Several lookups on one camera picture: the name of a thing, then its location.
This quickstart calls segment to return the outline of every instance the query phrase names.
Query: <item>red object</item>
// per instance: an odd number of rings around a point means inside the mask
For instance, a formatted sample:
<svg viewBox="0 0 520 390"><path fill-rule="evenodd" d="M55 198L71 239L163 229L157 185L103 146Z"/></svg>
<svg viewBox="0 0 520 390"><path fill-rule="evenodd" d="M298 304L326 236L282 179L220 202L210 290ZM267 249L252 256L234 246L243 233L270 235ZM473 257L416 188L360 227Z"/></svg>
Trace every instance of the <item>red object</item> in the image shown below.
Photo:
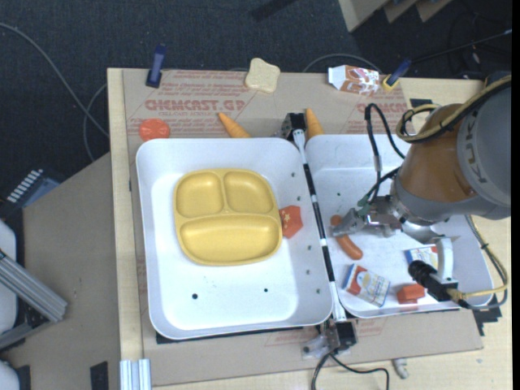
<svg viewBox="0 0 520 390"><path fill-rule="evenodd" d="M345 253L352 258L353 260L359 260L363 257L362 250L355 245L355 243L350 239L347 234L344 234L341 237L335 237L336 241L340 245L341 249L345 251Z"/></svg>
<svg viewBox="0 0 520 390"><path fill-rule="evenodd" d="M300 228L303 227L299 206L286 206L278 212L279 217L282 220L282 234L284 235L284 237L291 238L298 231L300 231Z"/></svg>
<svg viewBox="0 0 520 390"><path fill-rule="evenodd" d="M417 303L420 297L424 297L425 289L420 284L407 284L397 292L397 300L401 305L405 303Z"/></svg>
<svg viewBox="0 0 520 390"><path fill-rule="evenodd" d="M143 141L167 139L170 136L170 126L161 119L146 119L139 126L139 136Z"/></svg>

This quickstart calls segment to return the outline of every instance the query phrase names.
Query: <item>blue clip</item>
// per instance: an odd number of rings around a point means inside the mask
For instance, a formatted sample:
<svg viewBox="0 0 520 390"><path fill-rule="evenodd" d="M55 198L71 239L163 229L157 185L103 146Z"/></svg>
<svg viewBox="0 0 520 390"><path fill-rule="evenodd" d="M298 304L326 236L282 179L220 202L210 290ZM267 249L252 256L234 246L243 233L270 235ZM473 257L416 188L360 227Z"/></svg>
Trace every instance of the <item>blue clip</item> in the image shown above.
<svg viewBox="0 0 520 390"><path fill-rule="evenodd" d="M159 85L161 84L161 77L163 76L163 74L161 73L161 68L163 67L165 55L165 45L155 46L154 64L152 65L152 69L148 71L148 76L146 77L146 86L159 88Z"/></svg>
<svg viewBox="0 0 520 390"><path fill-rule="evenodd" d="M406 58L403 62L401 62L401 65L397 67L393 74L384 78L383 82L381 83L382 87L387 91L392 91L396 87L399 78L401 78L408 71L411 64L412 61Z"/></svg>

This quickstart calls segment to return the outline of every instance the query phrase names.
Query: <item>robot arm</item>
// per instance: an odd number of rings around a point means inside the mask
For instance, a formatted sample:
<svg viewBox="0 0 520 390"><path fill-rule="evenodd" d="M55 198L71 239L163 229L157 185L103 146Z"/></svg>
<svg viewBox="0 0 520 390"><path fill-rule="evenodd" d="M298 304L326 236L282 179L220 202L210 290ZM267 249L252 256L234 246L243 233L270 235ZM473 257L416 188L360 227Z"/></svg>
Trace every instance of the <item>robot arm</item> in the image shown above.
<svg viewBox="0 0 520 390"><path fill-rule="evenodd" d="M334 236L376 227L386 236L401 230L426 244L447 240L431 226L451 216L511 215L511 75L486 85L465 104L428 110L426 123L415 135L405 127L421 110L408 111L397 125L397 135L412 145L391 175L390 194L370 203L360 201L362 208L351 209L333 228ZM452 260L451 247L444 248L448 254L442 271L414 262L409 273L435 299L463 301L457 282L445 275ZM507 275L500 272L506 284Z"/></svg>

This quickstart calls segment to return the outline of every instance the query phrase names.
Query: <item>toy bread slice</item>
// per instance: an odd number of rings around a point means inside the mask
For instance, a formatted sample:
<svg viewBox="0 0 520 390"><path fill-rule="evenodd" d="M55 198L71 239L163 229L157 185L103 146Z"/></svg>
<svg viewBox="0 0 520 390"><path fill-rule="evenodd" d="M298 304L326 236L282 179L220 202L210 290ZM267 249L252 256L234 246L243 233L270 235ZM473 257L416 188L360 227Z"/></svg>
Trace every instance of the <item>toy bread slice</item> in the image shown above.
<svg viewBox="0 0 520 390"><path fill-rule="evenodd" d="M279 76L280 69L277 66L270 65L260 58L253 58L245 76L245 86L264 93L274 93Z"/></svg>

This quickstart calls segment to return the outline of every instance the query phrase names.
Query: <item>metal bracket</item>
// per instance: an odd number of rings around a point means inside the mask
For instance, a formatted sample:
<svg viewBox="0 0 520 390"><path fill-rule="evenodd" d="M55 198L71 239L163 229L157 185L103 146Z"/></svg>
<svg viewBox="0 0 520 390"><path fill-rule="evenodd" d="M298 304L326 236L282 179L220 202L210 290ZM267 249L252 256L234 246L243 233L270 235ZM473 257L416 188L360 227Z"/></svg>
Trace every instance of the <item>metal bracket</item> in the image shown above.
<svg viewBox="0 0 520 390"><path fill-rule="evenodd" d="M151 390L152 374L150 360L142 358L133 362L123 360L119 363L120 390Z"/></svg>
<svg viewBox="0 0 520 390"><path fill-rule="evenodd" d="M56 323L63 319L67 303L40 280L32 276L20 264L12 260L1 249L0 284L6 286L29 305L32 310L30 314L32 318L37 318L37 314L34 312L37 312L44 318L34 324L29 319L25 323L1 334L0 349L4 349L25 336L32 334L37 328L48 323L47 321Z"/></svg>

